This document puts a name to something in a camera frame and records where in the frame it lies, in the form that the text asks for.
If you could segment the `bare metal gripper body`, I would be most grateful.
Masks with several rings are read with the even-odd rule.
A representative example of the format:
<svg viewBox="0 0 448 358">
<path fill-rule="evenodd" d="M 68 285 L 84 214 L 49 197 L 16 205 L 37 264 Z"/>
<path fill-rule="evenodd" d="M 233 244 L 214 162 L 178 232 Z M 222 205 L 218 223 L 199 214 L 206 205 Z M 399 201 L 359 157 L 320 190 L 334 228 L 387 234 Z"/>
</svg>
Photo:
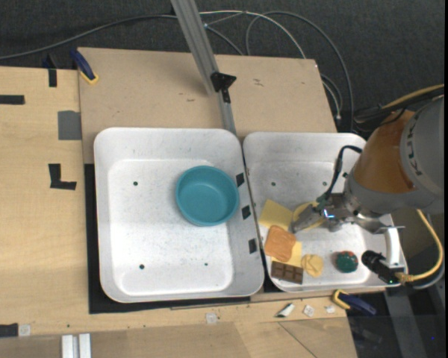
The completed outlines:
<svg viewBox="0 0 448 358">
<path fill-rule="evenodd" d="M 368 210 L 346 193 L 324 194 L 320 200 L 320 215 L 331 232 L 341 230 L 345 224 L 356 224 L 371 233 L 377 233 L 382 227 L 378 213 Z"/>
</svg>

